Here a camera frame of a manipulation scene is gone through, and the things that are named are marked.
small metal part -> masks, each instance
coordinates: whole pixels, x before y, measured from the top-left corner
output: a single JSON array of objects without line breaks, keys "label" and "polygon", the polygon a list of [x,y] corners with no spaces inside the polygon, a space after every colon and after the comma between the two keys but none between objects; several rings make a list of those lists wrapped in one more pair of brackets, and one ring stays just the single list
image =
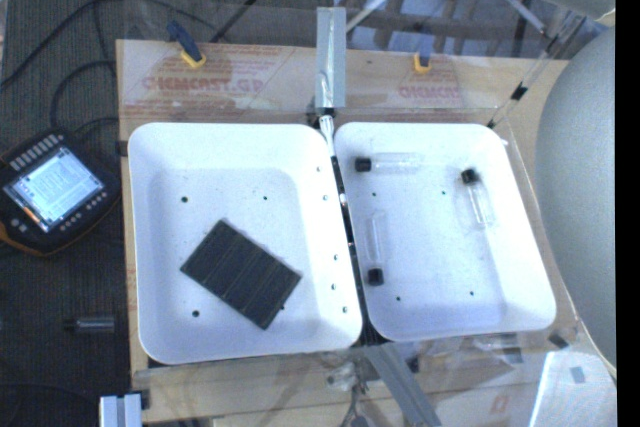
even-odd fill
[{"label": "small metal part", "polygon": [[345,8],[318,8],[316,37],[316,110],[346,105]]},{"label": "small metal part", "polygon": [[411,425],[442,425],[435,409],[392,343],[366,347],[364,354],[380,374]]},{"label": "small metal part", "polygon": [[124,397],[100,397],[100,427],[142,427],[142,399],[139,393]]},{"label": "small metal part", "polygon": [[112,316],[78,317],[76,319],[65,319],[63,326],[66,331],[76,334],[113,333],[115,319]]}]

transparent acrylic sheet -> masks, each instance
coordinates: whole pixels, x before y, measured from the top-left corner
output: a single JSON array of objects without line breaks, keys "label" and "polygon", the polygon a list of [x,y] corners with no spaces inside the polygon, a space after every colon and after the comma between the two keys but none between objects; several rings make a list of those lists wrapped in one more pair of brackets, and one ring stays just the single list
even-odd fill
[{"label": "transparent acrylic sheet", "polygon": [[[398,346],[447,427],[617,425],[617,389],[579,331],[563,350],[521,350],[513,334]],[[353,386],[369,425],[404,426],[366,349],[222,361],[134,376],[148,422],[216,417],[221,426],[340,425]]]},{"label": "transparent acrylic sheet", "polygon": [[2,56],[4,54],[5,35],[7,33],[7,12],[9,0],[0,0],[0,77],[2,77]]},{"label": "transparent acrylic sheet", "polygon": [[[336,0],[346,5],[347,19],[357,12],[352,1]],[[438,121],[443,109],[486,109],[487,122],[490,110],[508,100],[532,66],[541,69],[535,81],[553,81],[566,64],[547,59],[540,66],[537,56],[549,38],[528,28],[515,41],[517,13],[502,0],[459,0],[458,10],[467,15],[465,5],[475,1],[471,22],[455,18],[457,11],[445,13],[449,17],[441,13],[449,0],[409,1],[408,13],[376,11],[364,22],[373,27],[363,23],[347,37],[344,110],[356,117],[429,113]],[[422,5],[430,11],[415,14]],[[563,14],[547,4],[533,5],[544,7],[540,16],[548,25]],[[117,44],[123,121],[163,116],[263,122],[277,117],[304,123],[305,115],[313,114],[315,11],[164,0],[127,0],[126,6],[125,39]],[[225,29],[239,12],[242,16]],[[169,41],[167,24],[174,20],[207,57],[201,68],[190,67],[180,57],[180,45]],[[586,44],[598,30],[583,26],[571,46]],[[495,41],[502,46],[485,48]],[[519,57],[500,50],[509,46],[518,46],[518,52],[511,52]]]}]

black rubber cap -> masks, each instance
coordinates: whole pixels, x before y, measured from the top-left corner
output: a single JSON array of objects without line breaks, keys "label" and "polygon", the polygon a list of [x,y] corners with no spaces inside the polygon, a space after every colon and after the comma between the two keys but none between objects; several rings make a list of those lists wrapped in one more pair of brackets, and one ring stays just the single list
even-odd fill
[{"label": "black rubber cap", "polygon": [[380,267],[373,267],[367,273],[367,282],[369,285],[377,287],[384,283],[384,273]]},{"label": "black rubber cap", "polygon": [[462,183],[464,183],[465,185],[480,181],[478,173],[476,173],[476,170],[473,168],[465,169],[462,173],[460,173],[460,176],[462,177]]},{"label": "black rubber cap", "polygon": [[356,171],[359,173],[371,171],[371,159],[368,157],[357,157]]}]

screen display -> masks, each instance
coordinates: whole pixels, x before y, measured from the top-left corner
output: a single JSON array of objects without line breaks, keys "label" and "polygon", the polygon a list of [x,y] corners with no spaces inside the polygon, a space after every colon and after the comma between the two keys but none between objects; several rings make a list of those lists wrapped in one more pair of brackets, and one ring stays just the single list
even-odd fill
[{"label": "screen display", "polygon": [[62,222],[87,198],[104,188],[68,148],[58,151],[4,191],[45,232]]}]

